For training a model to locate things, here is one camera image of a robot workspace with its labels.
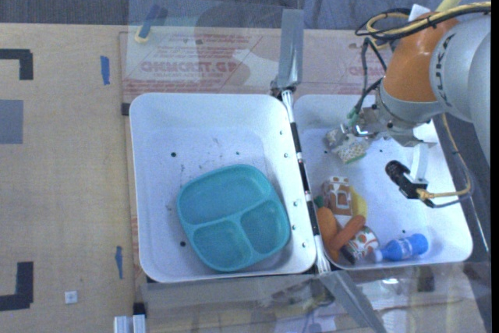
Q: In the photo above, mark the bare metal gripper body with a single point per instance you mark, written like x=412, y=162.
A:
x=384, y=126

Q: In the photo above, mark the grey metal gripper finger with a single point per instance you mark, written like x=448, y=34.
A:
x=336, y=136

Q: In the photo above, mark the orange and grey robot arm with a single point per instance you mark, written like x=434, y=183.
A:
x=456, y=66

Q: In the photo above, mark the brown and white carton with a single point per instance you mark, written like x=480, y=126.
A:
x=337, y=195

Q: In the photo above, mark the yellow banana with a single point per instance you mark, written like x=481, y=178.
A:
x=359, y=203

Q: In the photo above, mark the orange carrot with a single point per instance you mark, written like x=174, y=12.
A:
x=326, y=224

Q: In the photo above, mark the white plastic tray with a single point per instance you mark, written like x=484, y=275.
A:
x=393, y=214
x=210, y=128

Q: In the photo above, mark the orange sausage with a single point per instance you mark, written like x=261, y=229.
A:
x=347, y=232

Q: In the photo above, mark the white can with red print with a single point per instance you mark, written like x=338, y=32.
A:
x=362, y=243

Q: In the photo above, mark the blue plastic bottle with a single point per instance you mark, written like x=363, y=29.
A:
x=403, y=247

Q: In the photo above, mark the blue divided plate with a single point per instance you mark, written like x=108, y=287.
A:
x=230, y=218

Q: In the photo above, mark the black cylinder on white bracket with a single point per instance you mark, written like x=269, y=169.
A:
x=399, y=174

